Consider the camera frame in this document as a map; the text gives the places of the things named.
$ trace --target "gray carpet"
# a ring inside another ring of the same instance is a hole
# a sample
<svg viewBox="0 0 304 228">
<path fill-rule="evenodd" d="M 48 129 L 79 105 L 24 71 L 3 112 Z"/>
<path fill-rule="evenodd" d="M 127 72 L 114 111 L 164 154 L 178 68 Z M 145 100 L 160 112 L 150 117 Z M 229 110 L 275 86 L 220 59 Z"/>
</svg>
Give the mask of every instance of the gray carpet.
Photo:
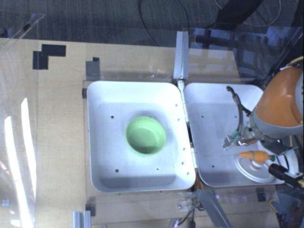
<svg viewBox="0 0 304 228">
<path fill-rule="evenodd" d="M 189 15 L 191 27 L 203 28 L 216 18 L 218 7 L 214 0 L 179 1 Z M 227 1 L 218 0 L 221 5 Z M 290 26 L 298 0 L 281 1 L 281 15 L 273 25 Z M 254 13 L 248 22 L 269 23 L 278 8 L 278 0 L 264 0 L 257 10 L 259 14 Z M 37 13 L 45 14 L 39 24 L 40 39 L 153 45 L 141 24 L 138 0 L 0 0 L 0 26 L 7 29 L 20 27 Z M 142 0 L 142 19 L 161 46 L 174 46 L 175 31 L 187 26 L 186 14 L 176 0 Z"/>
</svg>

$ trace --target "black tape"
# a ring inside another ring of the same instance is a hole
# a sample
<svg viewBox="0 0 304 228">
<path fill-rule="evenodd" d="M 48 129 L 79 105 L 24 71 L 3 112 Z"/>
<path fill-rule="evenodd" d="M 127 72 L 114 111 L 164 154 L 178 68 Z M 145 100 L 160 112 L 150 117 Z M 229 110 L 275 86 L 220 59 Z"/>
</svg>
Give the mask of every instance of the black tape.
<svg viewBox="0 0 304 228">
<path fill-rule="evenodd" d="M 82 89 L 82 98 L 87 99 L 87 89 Z"/>
<path fill-rule="evenodd" d="M 85 210 L 91 211 L 91 216 L 94 217 L 96 215 L 96 208 L 93 204 L 85 204 Z"/>
<path fill-rule="evenodd" d="M 48 57 L 41 51 L 33 51 L 33 69 L 48 69 Z"/>
<path fill-rule="evenodd" d="M 48 57 L 65 57 L 66 46 L 62 45 L 42 45 L 42 51 L 33 51 L 33 69 L 48 69 Z"/>
<path fill-rule="evenodd" d="M 25 26 L 23 26 L 24 32 L 28 31 L 29 28 L 30 28 L 30 24 L 26 24 Z"/>
<path fill-rule="evenodd" d="M 42 44 L 42 53 L 44 56 L 65 57 L 66 46 Z"/>
</svg>

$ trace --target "white sink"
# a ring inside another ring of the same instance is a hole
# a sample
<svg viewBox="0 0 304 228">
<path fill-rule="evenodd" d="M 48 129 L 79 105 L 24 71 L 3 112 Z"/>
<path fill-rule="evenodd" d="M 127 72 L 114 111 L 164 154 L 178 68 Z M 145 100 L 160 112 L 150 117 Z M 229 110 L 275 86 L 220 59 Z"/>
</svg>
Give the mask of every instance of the white sink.
<svg viewBox="0 0 304 228">
<path fill-rule="evenodd" d="M 263 91 L 254 85 L 229 85 L 239 95 L 244 107 L 253 110 Z M 238 170 L 238 153 L 265 149 L 260 142 L 249 146 L 234 146 L 224 150 L 222 144 L 228 134 L 232 134 L 238 124 L 238 109 L 227 91 L 226 84 L 192 83 L 185 88 L 186 106 L 190 121 L 194 151 L 200 178 L 212 187 L 258 186 L 282 184 L 268 173 L 267 165 L 257 172 L 269 175 L 268 183 L 255 182 Z M 244 124 L 249 120 L 245 114 Z"/>
<path fill-rule="evenodd" d="M 184 190 L 195 170 L 181 94 L 169 83 L 93 82 L 87 91 L 91 178 L 104 193 Z M 124 136 L 138 116 L 159 121 L 167 134 L 162 151 L 141 156 Z"/>
</svg>

